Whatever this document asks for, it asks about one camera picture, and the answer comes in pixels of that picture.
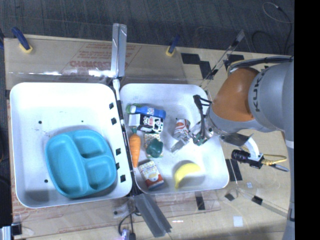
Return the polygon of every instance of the green object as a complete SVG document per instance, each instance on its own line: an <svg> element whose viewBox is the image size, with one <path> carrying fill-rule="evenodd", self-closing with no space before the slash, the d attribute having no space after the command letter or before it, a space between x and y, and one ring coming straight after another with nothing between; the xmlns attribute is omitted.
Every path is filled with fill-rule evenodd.
<svg viewBox="0 0 320 240"><path fill-rule="evenodd" d="M136 134L137 133L137 127L132 127L131 131L132 131L133 134Z"/></svg>
<svg viewBox="0 0 320 240"><path fill-rule="evenodd" d="M164 148L164 143L154 138L150 141L150 144L146 147L146 153L151 155L153 158L158 158L162 149Z"/></svg>
<svg viewBox="0 0 320 240"><path fill-rule="evenodd" d="M142 105L140 105L138 103L129 104L125 108L125 112L127 112L128 114L131 114L131 112L130 112L131 106L136 106L137 108L141 108L142 107Z"/></svg>

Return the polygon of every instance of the small juice box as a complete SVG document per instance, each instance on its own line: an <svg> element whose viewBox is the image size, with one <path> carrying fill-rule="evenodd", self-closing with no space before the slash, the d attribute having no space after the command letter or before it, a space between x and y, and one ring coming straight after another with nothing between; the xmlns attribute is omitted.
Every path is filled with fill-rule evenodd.
<svg viewBox="0 0 320 240"><path fill-rule="evenodd" d="M138 166L138 169L149 190L159 187L164 183L164 179L159 173L158 168L154 161L146 162Z"/></svg>

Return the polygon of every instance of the food can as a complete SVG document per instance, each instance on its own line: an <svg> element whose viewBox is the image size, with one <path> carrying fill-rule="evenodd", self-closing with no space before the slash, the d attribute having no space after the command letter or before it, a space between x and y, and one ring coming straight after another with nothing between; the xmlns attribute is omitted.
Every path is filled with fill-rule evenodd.
<svg viewBox="0 0 320 240"><path fill-rule="evenodd" d="M188 135L190 128L190 121L187 119L177 119L175 123L173 137L176 140L181 140Z"/></svg>

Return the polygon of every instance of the metal bracket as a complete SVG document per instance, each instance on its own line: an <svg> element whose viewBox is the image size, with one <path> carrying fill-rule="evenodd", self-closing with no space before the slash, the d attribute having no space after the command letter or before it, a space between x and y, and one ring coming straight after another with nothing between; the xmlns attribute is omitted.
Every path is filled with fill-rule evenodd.
<svg viewBox="0 0 320 240"><path fill-rule="evenodd" d="M123 77L126 68L127 26L114 23L112 27L112 78Z"/></svg>
<svg viewBox="0 0 320 240"><path fill-rule="evenodd" d="M206 75L206 77L203 78L203 81L201 82L201 84L199 85L200 87L203 86L203 84L205 83L205 81L207 79L209 79L209 76L212 76L213 73L216 74L217 71L224 65L224 59L227 55L227 53L232 54L232 52L237 48L238 44L242 41L242 39L245 37L245 32L242 29L238 35L236 36L236 38L233 40L232 44L229 45L229 47L225 50L225 52L223 53L223 55L219 58L218 62L215 64L215 66L209 71L209 73Z"/></svg>
<svg viewBox="0 0 320 240"><path fill-rule="evenodd" d="M250 153L250 160L259 161L261 159L262 154L259 153L258 146L252 138L252 135L245 136L240 133L229 133L220 135L220 139L223 142L234 145L238 148L246 146Z"/></svg>
<svg viewBox="0 0 320 240"><path fill-rule="evenodd" d="M0 240L11 240L11 226L3 226L0 228Z"/></svg>

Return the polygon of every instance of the toy carrot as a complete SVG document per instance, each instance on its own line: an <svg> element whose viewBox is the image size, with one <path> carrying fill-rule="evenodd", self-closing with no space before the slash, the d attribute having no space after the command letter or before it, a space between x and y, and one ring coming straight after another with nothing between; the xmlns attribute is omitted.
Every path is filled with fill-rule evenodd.
<svg viewBox="0 0 320 240"><path fill-rule="evenodd" d="M131 152L131 158L133 167L138 167L138 161L139 161L139 155L140 155L140 146L141 146L141 139L137 135L137 128L133 127L131 128L133 134L129 138L129 147Z"/></svg>

